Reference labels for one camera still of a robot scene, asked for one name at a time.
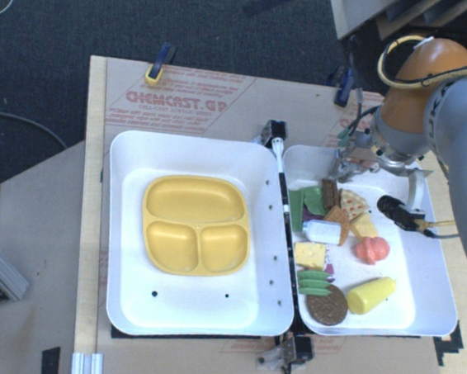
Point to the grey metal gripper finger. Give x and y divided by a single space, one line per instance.
338 168
353 174

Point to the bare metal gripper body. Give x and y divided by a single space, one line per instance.
397 164

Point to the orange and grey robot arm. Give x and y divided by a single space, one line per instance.
460 123

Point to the brown chocolate bar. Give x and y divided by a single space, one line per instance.
330 192

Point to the pizza slice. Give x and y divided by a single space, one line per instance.
354 203

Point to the green lettuce leaf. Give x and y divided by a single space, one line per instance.
311 198

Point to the orange waffle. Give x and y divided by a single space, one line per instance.
338 216

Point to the yellow cheese wedge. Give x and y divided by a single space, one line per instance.
364 227

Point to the thin black and white rod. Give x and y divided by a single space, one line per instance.
285 204

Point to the white bottle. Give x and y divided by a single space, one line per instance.
322 232

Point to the yellow cheese block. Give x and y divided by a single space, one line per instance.
309 254

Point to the white plastic tray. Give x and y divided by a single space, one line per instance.
415 276
188 302

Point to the green pea pods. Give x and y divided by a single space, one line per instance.
312 282

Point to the yellow mustard bottle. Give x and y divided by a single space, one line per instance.
369 296

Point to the brown cardboard board red print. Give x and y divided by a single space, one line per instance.
226 98

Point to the brown round biscuit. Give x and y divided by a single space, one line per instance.
327 306

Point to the yellow divided plate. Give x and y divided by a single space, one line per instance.
194 203

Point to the black cylinder on white bracket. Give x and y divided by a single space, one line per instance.
395 209

